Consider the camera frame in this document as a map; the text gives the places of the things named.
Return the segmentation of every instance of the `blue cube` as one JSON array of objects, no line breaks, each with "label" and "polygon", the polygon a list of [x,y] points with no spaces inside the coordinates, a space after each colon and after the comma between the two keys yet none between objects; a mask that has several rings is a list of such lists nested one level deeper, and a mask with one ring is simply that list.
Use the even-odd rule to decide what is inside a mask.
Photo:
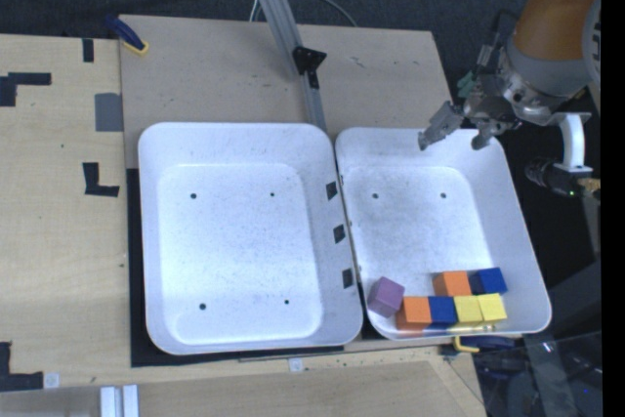
[{"label": "blue cube", "polygon": [[469,276],[471,291],[476,294],[503,294],[508,291],[506,280],[499,268],[479,270]]},{"label": "blue cube", "polygon": [[429,297],[432,324],[426,330],[445,330],[458,322],[453,297]]}]

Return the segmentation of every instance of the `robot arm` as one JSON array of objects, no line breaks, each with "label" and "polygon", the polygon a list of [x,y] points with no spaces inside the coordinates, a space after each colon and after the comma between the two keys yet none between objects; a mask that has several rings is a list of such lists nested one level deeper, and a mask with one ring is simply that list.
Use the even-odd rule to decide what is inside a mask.
[{"label": "robot arm", "polygon": [[[561,162],[532,162],[529,179],[558,194],[592,194],[597,183],[584,165],[582,124],[590,114],[559,108],[594,82],[601,89],[601,0],[527,0],[514,33],[501,41],[498,14],[492,41],[479,53],[476,67],[459,82],[462,106],[445,103],[419,134],[423,150],[468,120],[478,129],[474,149],[523,122],[558,125],[564,140]],[[485,72],[498,55],[494,73]]]}]

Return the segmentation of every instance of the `cable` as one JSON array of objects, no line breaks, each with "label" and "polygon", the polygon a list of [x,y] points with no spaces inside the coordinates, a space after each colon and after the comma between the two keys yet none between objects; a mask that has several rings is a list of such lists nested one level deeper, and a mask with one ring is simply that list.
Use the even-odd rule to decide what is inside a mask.
[{"label": "cable", "polygon": [[512,18],[515,21],[519,20],[519,15],[517,13],[514,13],[513,11],[510,11],[509,9],[500,9],[497,12],[497,14],[494,16],[492,23],[490,24],[490,31],[499,32],[499,30],[501,29],[501,19],[503,18],[504,15]]},{"label": "cable", "polygon": [[254,0],[254,5],[252,6],[252,12],[250,13],[249,21],[254,20],[254,13],[256,12],[256,8],[258,7],[258,0]]},{"label": "cable", "polygon": [[[320,1],[328,4],[329,6],[333,7],[334,9],[336,9],[339,13],[341,13],[341,15],[343,15],[343,17],[346,20],[348,20],[350,22],[350,24],[352,26],[358,27],[358,24],[355,22],[354,18],[352,18],[350,13],[348,13],[345,9],[343,9],[341,6],[339,6],[336,2],[334,2],[332,0],[320,0]],[[258,21],[258,18],[261,15],[262,11],[263,11],[263,7],[259,4],[258,5],[258,10],[256,11],[256,13],[254,13],[254,12],[252,13],[252,16],[250,17],[250,19],[252,21]]]}]

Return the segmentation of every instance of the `black tape marking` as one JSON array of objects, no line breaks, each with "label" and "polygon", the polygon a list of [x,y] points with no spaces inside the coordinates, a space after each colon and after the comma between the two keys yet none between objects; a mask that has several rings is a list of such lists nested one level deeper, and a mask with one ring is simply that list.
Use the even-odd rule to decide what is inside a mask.
[{"label": "black tape marking", "polygon": [[103,187],[100,186],[100,164],[97,162],[84,162],[82,170],[85,173],[85,194],[93,194],[97,196],[117,196],[119,187]]},{"label": "black tape marking", "polygon": [[351,269],[343,270],[343,288],[349,288],[354,285],[354,273]]},{"label": "black tape marking", "polygon": [[0,77],[0,106],[15,107],[18,85],[51,85],[52,73],[9,73]]},{"label": "black tape marking", "polygon": [[121,96],[114,93],[96,94],[96,131],[123,132],[124,116]]},{"label": "black tape marking", "polygon": [[84,63],[93,63],[95,59],[94,55],[94,41],[91,38],[82,39],[82,61]]},{"label": "black tape marking", "polygon": [[11,343],[0,343],[0,393],[43,389],[43,372],[12,374],[10,359]]},{"label": "black tape marking", "polygon": [[15,106],[18,86],[9,77],[0,77],[0,106]]},{"label": "black tape marking", "polygon": [[345,227],[343,225],[334,228],[334,243],[339,243],[345,238]]},{"label": "black tape marking", "polygon": [[336,183],[332,182],[325,185],[325,192],[328,194],[328,200],[334,198],[339,192],[336,188]]},{"label": "black tape marking", "polygon": [[16,85],[52,85],[52,73],[11,73],[9,80]]}]

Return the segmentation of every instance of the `white tray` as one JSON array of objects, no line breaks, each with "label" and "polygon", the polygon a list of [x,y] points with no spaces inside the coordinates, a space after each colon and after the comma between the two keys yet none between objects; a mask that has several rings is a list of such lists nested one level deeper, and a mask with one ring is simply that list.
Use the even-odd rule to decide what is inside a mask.
[{"label": "white tray", "polygon": [[[365,298],[380,276],[403,285],[405,295],[431,296],[440,271],[500,267],[509,288],[503,296],[508,319],[496,332],[543,330],[551,305],[503,148],[493,140],[474,151],[476,131],[459,130],[421,151],[418,132],[354,128],[337,139]],[[458,335],[400,331],[394,316],[368,316],[393,340]]]},{"label": "white tray", "polygon": [[146,324],[170,354],[343,345],[362,325],[328,137],[160,123],[139,141]]}]

